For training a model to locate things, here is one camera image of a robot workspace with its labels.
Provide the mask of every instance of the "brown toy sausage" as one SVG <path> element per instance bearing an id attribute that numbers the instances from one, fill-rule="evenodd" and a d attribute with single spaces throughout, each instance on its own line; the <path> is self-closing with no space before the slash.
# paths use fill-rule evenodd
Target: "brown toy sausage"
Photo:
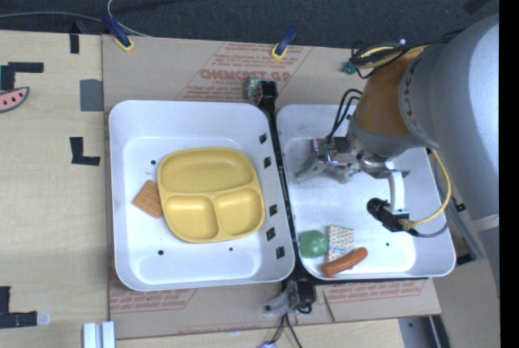
<path id="1" fill-rule="evenodd" d="M 346 269 L 351 269 L 356 264 L 360 263 L 367 257 L 367 250 L 365 247 L 359 247 L 353 250 L 350 254 L 342 256 L 340 259 L 330 261 L 323 265 L 323 273 L 326 276 L 333 276 Z"/>

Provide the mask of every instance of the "white tray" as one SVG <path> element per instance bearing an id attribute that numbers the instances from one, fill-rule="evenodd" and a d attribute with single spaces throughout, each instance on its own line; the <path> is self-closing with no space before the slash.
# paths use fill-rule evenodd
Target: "white tray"
<path id="1" fill-rule="evenodd" d="M 258 108 L 244 103 L 124 101 L 109 116 L 115 267 L 134 290 L 181 289 L 281 281 L 294 250 L 268 129 Z M 186 243 L 165 219 L 131 201 L 168 153 L 230 147 L 255 166 L 265 221 L 254 234 L 219 243 Z M 265 159 L 270 165 L 265 168 Z"/>
<path id="2" fill-rule="evenodd" d="M 354 229 L 355 246 L 365 247 L 368 257 L 357 266 L 335 277 L 321 272 L 324 256 L 302 258 L 305 269 L 322 280 L 363 280 L 411 277 L 434 277 L 448 274 L 456 260 L 450 233 L 435 238 L 414 238 L 407 233 L 386 230 L 366 209 L 370 198 L 389 200 L 388 180 L 375 180 L 367 174 L 356 174 L 341 184 L 330 170 L 298 183 L 294 174 L 311 155 L 310 139 L 325 137 L 332 128 L 336 105 L 288 105 L 277 116 L 281 151 L 297 235 L 326 226 Z M 337 131 L 345 135 L 347 120 Z M 425 149 L 416 148 L 393 161 L 395 169 L 410 170 L 404 178 L 405 205 L 410 218 L 417 220 L 440 206 L 431 167 Z M 439 230 L 444 214 L 417 227 L 422 233 Z"/>

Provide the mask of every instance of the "green ball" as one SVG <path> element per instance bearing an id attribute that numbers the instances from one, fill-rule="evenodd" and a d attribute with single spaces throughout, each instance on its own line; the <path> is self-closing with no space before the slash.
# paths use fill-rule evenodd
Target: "green ball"
<path id="1" fill-rule="evenodd" d="M 299 235 L 299 251 L 303 257 L 319 257 L 328 251 L 328 240 L 318 230 L 305 231 Z"/>

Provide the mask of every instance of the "white strip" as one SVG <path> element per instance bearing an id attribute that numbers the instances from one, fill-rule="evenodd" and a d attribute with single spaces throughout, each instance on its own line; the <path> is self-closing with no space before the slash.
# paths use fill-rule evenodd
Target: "white strip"
<path id="1" fill-rule="evenodd" d="M 472 224 L 474 225 L 474 229 L 478 232 L 489 230 L 491 228 L 496 228 L 500 226 L 500 215 L 492 214 L 488 217 L 479 218 L 478 220 L 472 220 Z"/>

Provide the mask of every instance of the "blue clamp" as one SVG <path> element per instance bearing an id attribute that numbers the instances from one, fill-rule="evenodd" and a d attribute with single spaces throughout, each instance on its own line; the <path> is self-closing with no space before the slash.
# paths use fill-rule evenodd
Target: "blue clamp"
<path id="1" fill-rule="evenodd" d="M 272 58 L 277 61 L 282 60 L 283 57 L 285 57 L 287 46 L 292 44 L 297 35 L 298 29 L 295 26 L 291 26 L 281 42 L 278 42 L 274 45 L 274 48 L 272 48 L 272 52 L 270 53 Z"/>
<path id="2" fill-rule="evenodd" d="M 135 47 L 135 42 L 132 41 L 128 35 L 122 29 L 121 24 L 116 21 L 112 16 L 105 15 L 101 20 L 102 23 L 108 28 L 108 30 L 114 35 L 114 42 L 119 45 L 119 47 L 125 51 L 130 52 Z"/>

